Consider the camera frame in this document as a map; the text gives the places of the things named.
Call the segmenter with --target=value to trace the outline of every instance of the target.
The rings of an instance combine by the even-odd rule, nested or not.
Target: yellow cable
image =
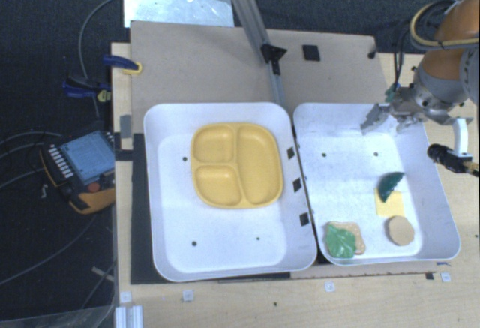
[[[432,4],[425,5],[420,11],[418,11],[415,16],[413,16],[412,21],[410,21],[410,35],[412,36],[413,40],[421,45],[425,45],[426,47],[451,47],[457,45],[473,45],[479,43],[479,38],[466,38],[463,40],[449,40],[449,41],[432,41],[426,40],[421,38],[416,32],[416,25],[419,17],[431,6]]]

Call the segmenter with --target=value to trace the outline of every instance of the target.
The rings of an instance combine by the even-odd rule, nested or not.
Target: yellow plate
[[[275,202],[284,188],[277,142],[246,122],[201,127],[190,148],[193,184],[208,205],[256,208]]]

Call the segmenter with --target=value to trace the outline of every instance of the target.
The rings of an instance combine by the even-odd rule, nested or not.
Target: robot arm
[[[430,6],[422,8],[410,23],[412,44],[427,50],[414,70],[408,87],[392,86],[389,104],[376,104],[361,125],[366,132],[382,124],[388,116],[398,121],[397,131],[428,119],[440,125],[452,125],[455,147],[434,144],[428,155],[456,173],[479,175],[479,166],[467,153],[467,124],[471,118],[450,117],[449,111],[472,100],[479,105],[479,3],[463,0],[454,3],[445,13],[433,40],[425,40],[416,32],[416,23]]]

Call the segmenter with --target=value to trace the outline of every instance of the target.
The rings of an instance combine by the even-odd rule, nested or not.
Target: black floor
[[[77,37],[83,20],[103,0],[0,0],[0,143],[27,130],[66,134],[95,119],[90,99],[66,98],[62,81],[80,75]],[[259,0],[269,28],[374,35],[391,51],[395,26],[420,7],[438,0]],[[102,10],[87,28],[85,63],[89,76],[107,81],[101,56],[110,42],[127,41],[122,4]],[[107,107],[100,107],[110,122]],[[37,167],[38,151],[18,146],[41,142],[31,135],[0,145],[0,185]],[[49,257],[75,239],[91,221],[65,204],[54,188],[41,188],[32,175],[0,190],[0,284]],[[81,308],[99,277],[96,266],[113,262],[111,209],[100,213],[71,248],[30,273],[0,285],[0,321]],[[87,307],[106,305],[112,285],[105,281]]]

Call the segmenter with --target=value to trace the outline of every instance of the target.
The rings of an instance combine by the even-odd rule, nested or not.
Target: wooden table
[[[130,55],[130,44],[113,44],[112,51]],[[379,54],[387,81],[393,80],[392,55]],[[400,80],[408,84],[410,68],[421,56],[408,55]],[[131,113],[131,77],[118,68],[112,71],[114,128],[120,129],[121,114]],[[466,103],[454,113],[474,116]],[[426,124],[432,143],[453,145],[453,130]],[[469,126],[469,151],[479,156],[476,120]],[[130,149],[131,140],[122,140]],[[367,277],[219,283],[201,281],[186,284],[130,284],[131,177],[132,163],[116,162],[116,229],[118,246],[118,289],[130,291],[133,302],[143,306],[147,327],[368,327],[384,326],[478,326],[480,322],[479,181],[439,169],[445,193],[457,225],[460,254],[437,266],[433,280],[425,274]],[[440,276],[447,272],[450,282]],[[326,292],[325,283],[334,283]],[[182,302],[184,290],[194,291],[193,302]]]

